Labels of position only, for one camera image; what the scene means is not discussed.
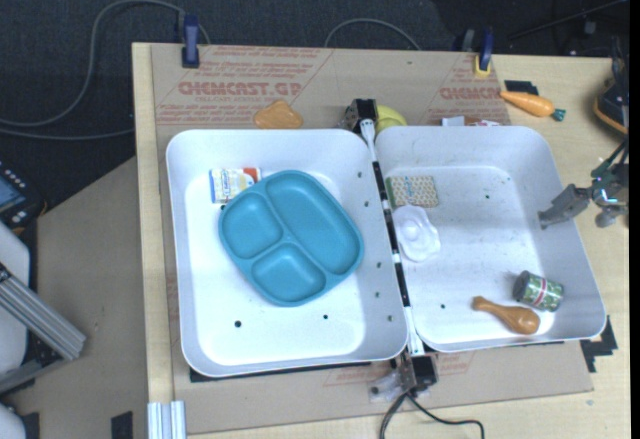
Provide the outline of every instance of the orange toy carrot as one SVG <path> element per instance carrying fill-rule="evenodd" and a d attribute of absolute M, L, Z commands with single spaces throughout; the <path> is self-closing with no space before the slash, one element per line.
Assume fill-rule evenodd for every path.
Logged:
<path fill-rule="evenodd" d="M 509 103 L 537 117 L 546 117 L 553 114 L 556 110 L 551 101 L 536 94 L 502 91 L 500 96 Z"/>

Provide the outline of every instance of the black floor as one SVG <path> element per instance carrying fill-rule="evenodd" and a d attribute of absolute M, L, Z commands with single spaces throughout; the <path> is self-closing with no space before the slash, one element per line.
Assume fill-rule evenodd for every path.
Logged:
<path fill-rule="evenodd" d="M 95 74 L 86 95 L 70 109 L 87 75 L 94 21 L 116 1 L 0 0 L 0 160 L 21 168 L 51 207 L 135 153 L 131 134 L 52 138 L 132 128 L 130 44 L 175 40 L 176 16 L 166 8 L 123 5 L 106 13 L 96 31 Z M 522 30 L 616 0 L 162 1 L 197 14 L 215 44 L 317 47 L 341 22 L 373 18 L 401 28 L 424 50 L 450 50 L 465 30 L 491 27 L 495 53 L 608 56 L 612 36 L 630 51 L 628 2 L 595 12 L 588 21 L 567 21 L 513 39 Z M 344 48 L 414 49 L 390 29 L 372 24 L 341 29 L 330 41 Z"/>

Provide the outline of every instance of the wooden spoon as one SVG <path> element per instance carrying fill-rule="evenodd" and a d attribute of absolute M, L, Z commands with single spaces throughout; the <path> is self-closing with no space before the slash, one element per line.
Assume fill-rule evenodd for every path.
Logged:
<path fill-rule="evenodd" d="M 534 334 L 540 327 L 540 317 L 526 307 L 501 306 L 484 297 L 474 297 L 472 307 L 476 311 L 492 313 L 518 334 Z"/>

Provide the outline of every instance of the green can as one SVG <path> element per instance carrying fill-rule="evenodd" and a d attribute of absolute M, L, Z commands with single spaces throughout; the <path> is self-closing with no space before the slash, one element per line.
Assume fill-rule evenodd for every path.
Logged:
<path fill-rule="evenodd" d="M 537 309 L 555 311 L 564 296 L 564 286 L 555 281 L 523 271 L 513 285 L 513 298 Z"/>

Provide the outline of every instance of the blue clamp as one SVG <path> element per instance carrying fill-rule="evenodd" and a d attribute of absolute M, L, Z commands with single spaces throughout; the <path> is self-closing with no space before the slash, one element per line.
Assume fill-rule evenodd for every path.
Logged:
<path fill-rule="evenodd" d="M 493 31 L 486 28 L 480 52 L 476 56 L 474 72 L 476 76 L 486 77 L 491 73 L 491 53 L 493 52 Z"/>
<path fill-rule="evenodd" d="M 182 67 L 200 67 L 200 54 L 198 52 L 198 17 L 195 14 L 186 14 L 182 26 Z"/>

